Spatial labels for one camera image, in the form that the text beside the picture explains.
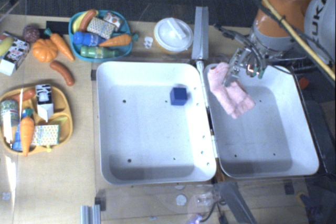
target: robotic arm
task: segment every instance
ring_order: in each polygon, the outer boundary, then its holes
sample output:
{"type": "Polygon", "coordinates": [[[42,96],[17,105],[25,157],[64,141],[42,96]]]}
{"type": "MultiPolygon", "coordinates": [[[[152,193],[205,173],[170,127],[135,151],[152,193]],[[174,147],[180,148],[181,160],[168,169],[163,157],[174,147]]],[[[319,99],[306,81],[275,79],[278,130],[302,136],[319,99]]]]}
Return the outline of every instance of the robotic arm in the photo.
{"type": "MultiPolygon", "coordinates": [[[[305,39],[325,63],[335,63],[335,0],[268,0],[274,9],[305,39]]],[[[239,79],[245,69],[251,76],[262,78],[267,66],[284,66],[297,73],[315,68],[314,62],[298,46],[269,10],[259,4],[249,36],[215,27],[222,34],[244,45],[229,62],[224,85],[239,79]]]]}

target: yellow plate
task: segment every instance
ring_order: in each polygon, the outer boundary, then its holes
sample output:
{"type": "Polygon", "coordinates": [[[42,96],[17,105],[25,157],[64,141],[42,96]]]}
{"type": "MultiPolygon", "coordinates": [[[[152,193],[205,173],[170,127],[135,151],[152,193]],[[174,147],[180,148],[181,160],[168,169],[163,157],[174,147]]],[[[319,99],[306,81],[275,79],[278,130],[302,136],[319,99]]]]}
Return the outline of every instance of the yellow plate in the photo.
{"type": "MultiPolygon", "coordinates": [[[[23,91],[25,92],[28,89],[34,89],[35,87],[26,87],[23,89],[23,91]]],[[[0,102],[2,102],[3,100],[5,100],[6,98],[13,96],[15,94],[20,93],[21,89],[17,89],[17,90],[13,90],[13,91],[9,91],[6,94],[4,94],[3,96],[1,96],[0,98],[0,102]]],[[[68,104],[68,101],[65,97],[65,95],[62,93],[61,90],[59,90],[56,87],[51,87],[51,92],[52,92],[52,100],[54,101],[54,113],[53,115],[49,118],[48,123],[42,119],[38,114],[37,114],[37,101],[36,101],[36,96],[34,96],[33,98],[24,101],[22,104],[22,110],[26,109],[26,108],[31,108],[34,110],[33,112],[33,119],[35,122],[35,125],[48,125],[50,124],[50,122],[60,116],[66,116],[68,118],[68,120],[62,124],[60,126],[60,133],[59,133],[59,144],[55,145],[55,146],[51,146],[52,148],[57,147],[62,145],[63,143],[67,142],[71,135],[72,135],[72,129],[73,129],[73,125],[72,125],[72,117],[71,117],[71,112],[70,112],[70,107],[68,104]]],[[[3,145],[5,146],[5,148],[15,154],[19,154],[19,155],[23,155],[22,152],[19,151],[15,151],[13,149],[11,149],[10,145],[8,143],[5,142],[4,139],[4,134],[2,132],[2,128],[0,128],[0,136],[1,136],[1,142],[3,143],[3,145]]],[[[48,148],[45,146],[31,146],[30,150],[29,150],[29,154],[33,154],[33,153],[39,153],[39,152],[45,152],[47,151],[48,148]]]]}

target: blue bowl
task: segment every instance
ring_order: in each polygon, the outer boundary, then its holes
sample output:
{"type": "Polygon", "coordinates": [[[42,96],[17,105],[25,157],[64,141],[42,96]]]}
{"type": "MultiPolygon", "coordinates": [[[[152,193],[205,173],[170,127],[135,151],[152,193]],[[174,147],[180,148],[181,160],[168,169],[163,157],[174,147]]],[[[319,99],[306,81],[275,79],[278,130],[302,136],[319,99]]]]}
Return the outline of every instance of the blue bowl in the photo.
{"type": "MultiPolygon", "coordinates": [[[[118,35],[121,35],[121,34],[131,35],[130,27],[129,27],[127,21],[125,20],[125,18],[121,14],[119,14],[117,12],[114,12],[114,11],[111,11],[111,10],[99,10],[98,12],[99,13],[98,13],[97,17],[100,18],[100,19],[103,19],[107,12],[111,12],[111,13],[117,15],[118,17],[120,17],[124,20],[124,23],[122,24],[119,31],[117,33],[113,33],[112,37],[118,36],[118,35]]],[[[113,61],[113,60],[120,59],[120,58],[126,56],[127,54],[129,54],[131,52],[132,47],[133,47],[133,42],[129,43],[126,46],[113,47],[113,50],[115,50],[115,49],[119,50],[119,54],[116,57],[95,59],[95,58],[83,57],[82,55],[80,55],[80,48],[82,47],[82,45],[74,44],[74,42],[73,42],[74,33],[72,32],[72,23],[83,13],[84,12],[76,13],[75,15],[73,15],[71,17],[70,22],[69,22],[70,45],[71,45],[72,50],[74,51],[74,54],[75,54],[76,57],[78,57],[81,60],[88,61],[88,62],[106,62],[106,61],[113,61]]]]}

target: green bottle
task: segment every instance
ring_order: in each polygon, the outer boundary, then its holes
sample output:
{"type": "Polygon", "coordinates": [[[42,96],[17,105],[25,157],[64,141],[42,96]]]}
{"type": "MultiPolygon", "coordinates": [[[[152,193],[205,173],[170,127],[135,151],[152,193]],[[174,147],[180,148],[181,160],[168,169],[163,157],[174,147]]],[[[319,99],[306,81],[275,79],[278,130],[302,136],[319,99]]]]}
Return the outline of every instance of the green bottle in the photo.
{"type": "Polygon", "coordinates": [[[113,58],[118,56],[118,50],[109,50],[103,47],[89,47],[82,46],[80,48],[80,55],[88,58],[103,59],[113,58]]]}

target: yellow cable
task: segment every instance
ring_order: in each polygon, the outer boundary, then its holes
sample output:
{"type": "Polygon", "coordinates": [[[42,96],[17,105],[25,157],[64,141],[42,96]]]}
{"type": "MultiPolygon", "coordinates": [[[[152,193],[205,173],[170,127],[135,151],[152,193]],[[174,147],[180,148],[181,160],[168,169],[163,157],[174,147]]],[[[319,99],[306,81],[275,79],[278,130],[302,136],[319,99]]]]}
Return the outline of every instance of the yellow cable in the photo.
{"type": "Polygon", "coordinates": [[[308,44],[298,35],[298,33],[292,28],[292,26],[284,19],[270,4],[268,0],[262,0],[265,5],[269,8],[272,14],[281,21],[283,26],[289,32],[289,34],[299,43],[299,45],[308,53],[316,63],[323,68],[323,70],[335,81],[335,73],[330,69],[328,65],[326,65],[321,58],[308,46],[308,44]]]}

